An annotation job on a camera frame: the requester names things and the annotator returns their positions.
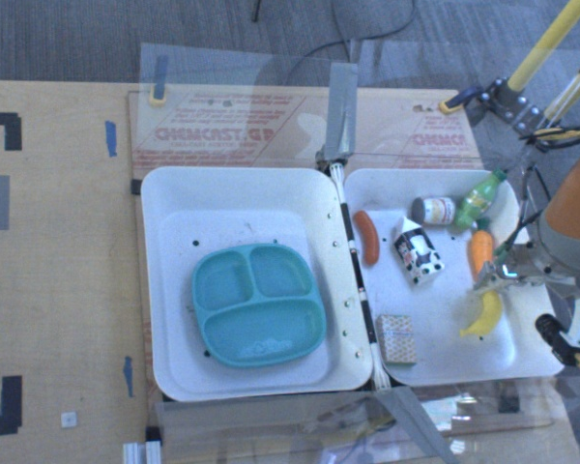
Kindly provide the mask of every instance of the yellow banana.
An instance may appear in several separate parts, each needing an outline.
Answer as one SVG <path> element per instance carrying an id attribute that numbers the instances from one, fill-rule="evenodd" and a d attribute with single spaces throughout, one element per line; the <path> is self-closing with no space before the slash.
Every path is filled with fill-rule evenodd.
<path id="1" fill-rule="evenodd" d="M 467 329 L 460 330 L 460 336 L 475 334 L 488 335 L 494 330 L 503 315 L 503 303 L 496 291 L 488 290 L 481 296 L 481 314 Z"/>

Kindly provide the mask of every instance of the carrot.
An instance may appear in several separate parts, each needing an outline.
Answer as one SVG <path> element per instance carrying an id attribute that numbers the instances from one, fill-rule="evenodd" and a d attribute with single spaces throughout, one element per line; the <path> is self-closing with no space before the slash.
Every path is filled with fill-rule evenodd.
<path id="1" fill-rule="evenodd" d="M 488 261 L 492 262 L 492 253 L 494 252 L 494 239 L 492 234 L 487 230 L 487 221 L 484 218 L 478 220 L 478 230 L 475 231 L 469 245 L 471 266 L 473 277 L 477 280 L 483 264 Z"/>
<path id="2" fill-rule="evenodd" d="M 373 265 L 380 257 L 380 242 L 378 241 L 378 231 L 369 215 L 360 210 L 353 216 L 353 220 L 361 232 L 363 243 L 363 260 L 367 265 Z"/>

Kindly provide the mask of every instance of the blue divided plate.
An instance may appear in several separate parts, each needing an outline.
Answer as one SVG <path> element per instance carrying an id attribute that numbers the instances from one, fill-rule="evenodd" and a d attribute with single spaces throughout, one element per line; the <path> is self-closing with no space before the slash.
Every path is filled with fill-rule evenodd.
<path id="1" fill-rule="evenodd" d="M 213 357 L 258 367 L 305 356 L 324 340 L 327 320 L 313 274 L 294 249 L 236 246 L 198 262 L 193 306 Z"/>

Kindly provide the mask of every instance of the red sausage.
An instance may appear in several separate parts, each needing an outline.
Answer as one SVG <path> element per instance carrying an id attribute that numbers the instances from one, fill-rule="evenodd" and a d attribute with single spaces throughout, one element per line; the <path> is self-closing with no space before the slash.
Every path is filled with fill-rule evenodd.
<path id="1" fill-rule="evenodd" d="M 373 265 L 380 257 L 380 241 L 378 240 L 378 232 L 374 222 L 363 210 L 356 212 L 353 220 L 361 232 L 363 260 L 367 265 Z"/>

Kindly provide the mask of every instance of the white tray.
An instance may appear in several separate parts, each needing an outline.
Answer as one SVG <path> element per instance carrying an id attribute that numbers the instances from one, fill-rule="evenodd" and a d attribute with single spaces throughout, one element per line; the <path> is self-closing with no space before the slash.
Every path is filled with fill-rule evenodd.
<path id="1" fill-rule="evenodd" d="M 163 167 L 142 184 L 142 208 L 159 388 L 180 401 L 348 391 L 372 358 L 333 182 L 311 169 Z M 313 271 L 327 336 L 304 358 L 235 368 L 205 355 L 190 293 L 195 264 L 227 247 L 272 243 Z"/>
<path id="2" fill-rule="evenodd" d="M 366 210 L 381 238 L 379 261 L 372 267 L 362 263 L 373 319 L 380 314 L 405 314 L 413 320 L 418 362 L 386 365 L 389 374 L 403 384 L 417 387 L 549 376 L 563 368 L 535 329 L 540 314 L 554 312 L 544 286 L 509 287 L 501 294 L 504 314 L 497 328 L 483 339 L 460 337 L 459 330 L 468 327 L 480 311 L 479 300 L 466 296 L 473 286 L 467 252 L 470 230 L 456 233 L 451 226 L 423 227 L 446 268 L 421 285 L 408 280 L 393 254 L 392 229 L 400 217 L 410 217 L 416 197 L 457 199 L 487 174 L 483 170 L 361 169 L 346 180 L 351 215 Z M 515 193 L 505 182 L 488 211 L 496 245 L 511 233 L 517 214 Z M 361 234 L 355 232 L 361 253 Z M 526 233 L 520 238 L 528 239 Z"/>

